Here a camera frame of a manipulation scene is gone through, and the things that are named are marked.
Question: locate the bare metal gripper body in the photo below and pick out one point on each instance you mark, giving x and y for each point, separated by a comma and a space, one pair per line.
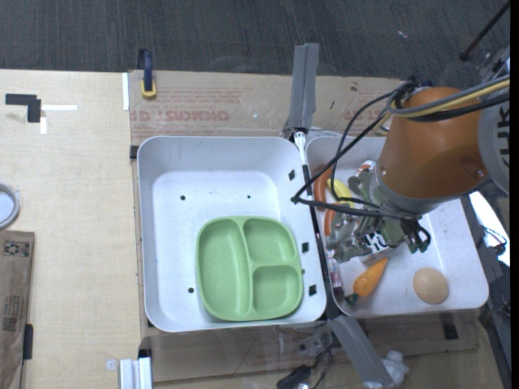
375, 211

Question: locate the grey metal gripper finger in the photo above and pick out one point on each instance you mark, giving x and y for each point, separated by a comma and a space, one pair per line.
363, 244
340, 239

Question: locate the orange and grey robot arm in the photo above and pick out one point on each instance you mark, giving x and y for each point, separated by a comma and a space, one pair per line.
430, 148

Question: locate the orange carrot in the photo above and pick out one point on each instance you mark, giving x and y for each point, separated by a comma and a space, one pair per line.
369, 280

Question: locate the small clear bottle red liquid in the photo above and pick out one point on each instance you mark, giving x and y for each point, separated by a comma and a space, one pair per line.
335, 276

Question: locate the yellow banana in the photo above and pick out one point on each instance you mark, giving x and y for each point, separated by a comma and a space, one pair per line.
340, 189

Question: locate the red and white can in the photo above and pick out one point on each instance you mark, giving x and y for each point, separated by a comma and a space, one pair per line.
367, 167

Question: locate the orange sausage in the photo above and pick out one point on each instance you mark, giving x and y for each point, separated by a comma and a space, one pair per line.
319, 189

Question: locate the white plastic tray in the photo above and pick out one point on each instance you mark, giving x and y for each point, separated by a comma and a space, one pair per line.
174, 233
405, 290

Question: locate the thin black and white rod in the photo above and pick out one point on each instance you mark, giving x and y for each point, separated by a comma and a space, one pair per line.
307, 176

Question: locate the beige round bread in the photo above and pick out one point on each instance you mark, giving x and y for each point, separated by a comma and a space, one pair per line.
430, 285

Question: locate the green divided plate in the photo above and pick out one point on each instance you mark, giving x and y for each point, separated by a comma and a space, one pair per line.
221, 266

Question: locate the crumpled white paper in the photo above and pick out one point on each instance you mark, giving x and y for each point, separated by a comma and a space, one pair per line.
395, 365

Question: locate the brown cardboard board red print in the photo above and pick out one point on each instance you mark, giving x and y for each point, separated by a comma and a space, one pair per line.
211, 108

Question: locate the brown paper bag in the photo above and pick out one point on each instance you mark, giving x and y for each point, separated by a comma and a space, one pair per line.
14, 298

